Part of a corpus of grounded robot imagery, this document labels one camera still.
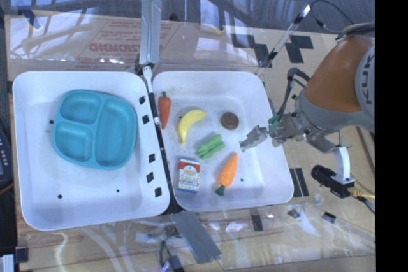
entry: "blue divided plate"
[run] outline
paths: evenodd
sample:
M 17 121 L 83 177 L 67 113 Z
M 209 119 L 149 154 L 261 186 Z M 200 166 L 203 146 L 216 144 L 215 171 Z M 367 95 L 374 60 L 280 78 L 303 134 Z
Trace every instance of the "blue divided plate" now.
M 136 112 L 128 102 L 102 92 L 72 90 L 59 103 L 52 143 L 68 161 L 118 169 L 130 159 L 136 133 Z

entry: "orange carrot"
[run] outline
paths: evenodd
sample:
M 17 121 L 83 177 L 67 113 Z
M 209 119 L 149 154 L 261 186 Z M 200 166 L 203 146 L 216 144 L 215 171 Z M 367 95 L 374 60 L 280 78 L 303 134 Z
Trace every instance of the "orange carrot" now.
M 170 115 L 171 100 L 166 96 L 166 92 L 163 92 L 163 96 L 159 98 L 159 114 L 161 121 L 161 129 L 166 128 L 168 117 Z
M 224 195 L 225 187 L 228 187 L 232 184 L 232 181 L 235 177 L 235 172 L 237 171 L 237 163 L 238 153 L 234 153 L 218 176 L 218 182 L 221 185 L 215 191 L 218 195 Z

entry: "yellow banana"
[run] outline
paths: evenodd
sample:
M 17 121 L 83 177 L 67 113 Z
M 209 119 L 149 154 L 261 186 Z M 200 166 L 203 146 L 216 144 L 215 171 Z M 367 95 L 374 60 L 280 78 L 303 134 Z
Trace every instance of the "yellow banana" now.
M 177 132 L 181 137 L 181 144 L 186 143 L 186 136 L 190 127 L 197 121 L 207 116 L 207 113 L 201 109 L 193 109 L 187 112 L 178 122 Z

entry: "brown round object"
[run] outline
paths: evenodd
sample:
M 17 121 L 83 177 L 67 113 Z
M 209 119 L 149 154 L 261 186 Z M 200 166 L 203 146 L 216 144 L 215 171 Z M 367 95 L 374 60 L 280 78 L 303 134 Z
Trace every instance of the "brown round object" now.
M 226 112 L 221 117 L 221 125 L 227 129 L 235 129 L 240 123 L 238 117 L 232 112 Z

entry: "white tray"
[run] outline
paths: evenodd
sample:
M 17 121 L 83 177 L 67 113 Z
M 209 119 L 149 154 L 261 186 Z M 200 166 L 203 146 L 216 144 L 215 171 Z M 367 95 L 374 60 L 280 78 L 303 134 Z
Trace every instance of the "white tray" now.
M 135 150 L 123 167 L 80 166 L 54 150 L 50 121 L 63 95 L 75 89 L 121 97 L 136 110 Z M 31 71 L 15 79 L 13 101 L 22 214 L 33 228 L 54 230 L 144 218 L 167 209 L 170 192 L 147 89 L 139 76 Z
M 248 208 L 289 201 L 293 182 L 282 147 L 273 147 L 272 140 L 242 152 L 239 141 L 256 125 L 267 126 L 272 111 L 262 81 L 254 74 L 239 71 L 171 71 L 159 73 L 153 79 L 156 99 L 163 91 L 171 99 L 170 117 L 163 130 L 173 188 L 177 184 L 180 158 L 201 162 L 198 193 L 175 190 L 178 203 L 190 211 L 211 211 Z M 207 116 L 190 128 L 186 144 L 181 145 L 177 134 L 180 117 L 192 109 L 202 109 Z M 224 112 L 232 111 L 239 118 L 235 130 L 221 123 Z M 196 155 L 198 147 L 216 134 L 226 147 L 209 159 Z M 217 176 L 233 152 L 238 152 L 238 168 L 225 195 L 215 193 Z

